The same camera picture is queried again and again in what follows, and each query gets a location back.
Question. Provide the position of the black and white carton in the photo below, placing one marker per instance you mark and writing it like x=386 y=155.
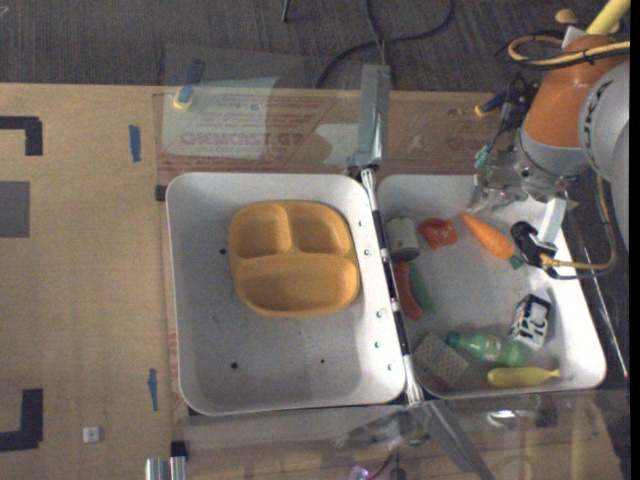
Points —
x=531 y=320

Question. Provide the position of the green toy vegetable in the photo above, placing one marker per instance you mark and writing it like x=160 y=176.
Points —
x=421 y=290

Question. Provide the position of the yellow banana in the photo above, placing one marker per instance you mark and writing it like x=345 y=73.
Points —
x=520 y=377

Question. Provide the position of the orange toy carrot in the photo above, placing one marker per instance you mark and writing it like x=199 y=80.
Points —
x=490 y=238

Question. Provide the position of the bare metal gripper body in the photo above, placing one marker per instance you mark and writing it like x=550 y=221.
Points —
x=520 y=178

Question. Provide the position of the orange divided plate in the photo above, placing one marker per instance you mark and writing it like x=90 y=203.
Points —
x=295 y=278

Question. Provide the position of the black cylinder on white bracket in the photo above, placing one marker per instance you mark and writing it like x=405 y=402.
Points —
x=529 y=242

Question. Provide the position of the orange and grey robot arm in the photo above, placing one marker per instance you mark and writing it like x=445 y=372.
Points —
x=560 y=108

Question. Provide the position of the green plastic bottle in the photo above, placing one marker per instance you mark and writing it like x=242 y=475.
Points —
x=482 y=348

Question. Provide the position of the red toy sausage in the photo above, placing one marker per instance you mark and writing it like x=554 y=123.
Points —
x=406 y=295

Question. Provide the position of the brown waffle biscuit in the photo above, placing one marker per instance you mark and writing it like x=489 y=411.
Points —
x=440 y=360

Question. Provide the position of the brown cardboard board red print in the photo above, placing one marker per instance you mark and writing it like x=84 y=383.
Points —
x=430 y=128

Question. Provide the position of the small white square piece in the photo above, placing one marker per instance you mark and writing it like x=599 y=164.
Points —
x=91 y=434

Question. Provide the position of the thin black and white rod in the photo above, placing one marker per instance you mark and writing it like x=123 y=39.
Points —
x=384 y=255

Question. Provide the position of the white plastic tray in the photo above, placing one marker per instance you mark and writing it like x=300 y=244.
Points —
x=475 y=298
x=280 y=358

